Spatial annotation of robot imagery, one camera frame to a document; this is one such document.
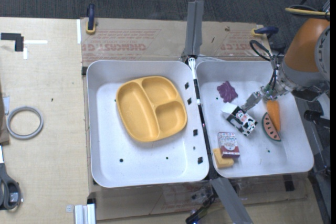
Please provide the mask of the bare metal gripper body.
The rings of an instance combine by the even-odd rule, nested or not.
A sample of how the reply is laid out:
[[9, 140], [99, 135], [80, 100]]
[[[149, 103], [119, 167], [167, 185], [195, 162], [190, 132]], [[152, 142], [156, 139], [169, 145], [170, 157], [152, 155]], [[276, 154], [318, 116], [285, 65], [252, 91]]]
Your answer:
[[291, 83], [287, 80], [273, 80], [260, 88], [264, 100], [275, 100], [291, 91]]

